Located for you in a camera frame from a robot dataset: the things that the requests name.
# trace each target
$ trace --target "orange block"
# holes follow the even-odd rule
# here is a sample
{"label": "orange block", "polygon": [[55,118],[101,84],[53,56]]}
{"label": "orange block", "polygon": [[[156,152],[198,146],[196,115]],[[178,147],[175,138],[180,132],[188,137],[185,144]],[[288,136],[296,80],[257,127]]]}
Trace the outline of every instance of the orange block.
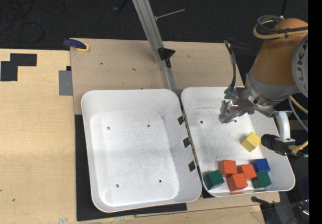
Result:
{"label": "orange block", "polygon": [[248,186],[246,177],[243,173],[233,174],[228,177],[226,181],[231,192],[242,190]]}
{"label": "orange block", "polygon": [[222,160],[218,164],[218,169],[224,177],[229,177],[232,174],[237,174],[236,161]]}
{"label": "orange block", "polygon": [[253,179],[257,177],[253,164],[245,164],[237,168],[238,173],[243,173],[246,178]]}

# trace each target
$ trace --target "cube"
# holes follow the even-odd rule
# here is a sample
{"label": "cube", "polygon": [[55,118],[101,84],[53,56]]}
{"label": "cube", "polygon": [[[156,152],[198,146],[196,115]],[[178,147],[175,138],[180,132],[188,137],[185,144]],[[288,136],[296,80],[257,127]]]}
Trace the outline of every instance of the cube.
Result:
{"label": "cube", "polygon": [[254,132],[250,132],[249,135],[241,142],[241,145],[251,152],[254,150],[261,142],[261,138],[257,136]]}
{"label": "cube", "polygon": [[222,160],[218,164],[218,169],[223,177],[229,177],[232,174],[237,174],[236,161]]}
{"label": "cube", "polygon": [[209,172],[204,176],[203,181],[208,190],[218,187],[225,182],[219,170]]}
{"label": "cube", "polygon": [[253,179],[257,177],[256,171],[252,164],[245,164],[237,168],[238,173],[243,173],[246,178]]}
{"label": "cube", "polygon": [[254,188],[265,188],[272,184],[270,176],[267,171],[256,172],[257,177],[252,179]]}
{"label": "cube", "polygon": [[231,192],[242,190],[248,186],[246,177],[243,173],[232,174],[226,181]]}
{"label": "cube", "polygon": [[256,159],[252,162],[253,167],[256,172],[260,171],[270,171],[270,166],[268,165],[267,159]]}

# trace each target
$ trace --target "empty white tray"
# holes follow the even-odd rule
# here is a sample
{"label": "empty white tray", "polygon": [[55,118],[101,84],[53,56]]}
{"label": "empty white tray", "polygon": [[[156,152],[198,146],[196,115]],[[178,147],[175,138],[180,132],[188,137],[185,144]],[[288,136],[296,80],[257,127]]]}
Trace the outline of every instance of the empty white tray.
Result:
{"label": "empty white tray", "polygon": [[224,178],[225,182],[219,187],[208,190],[203,182],[204,188],[216,197],[291,190],[295,177],[286,156],[261,144],[249,152],[240,144],[251,131],[259,137],[264,134],[278,136],[274,119],[256,111],[253,115],[236,117],[235,122],[222,124],[219,114],[225,89],[226,87],[190,87],[181,94],[201,175],[204,177],[208,172],[218,170],[218,163],[222,160],[233,160],[237,165],[243,165],[255,159],[266,158],[271,169],[269,176],[272,184],[266,188],[254,189],[252,182],[248,180],[248,187],[240,192],[230,192]]}
{"label": "empty white tray", "polygon": [[90,91],[82,111],[94,205],[104,212],[194,201],[201,181],[167,89]]}

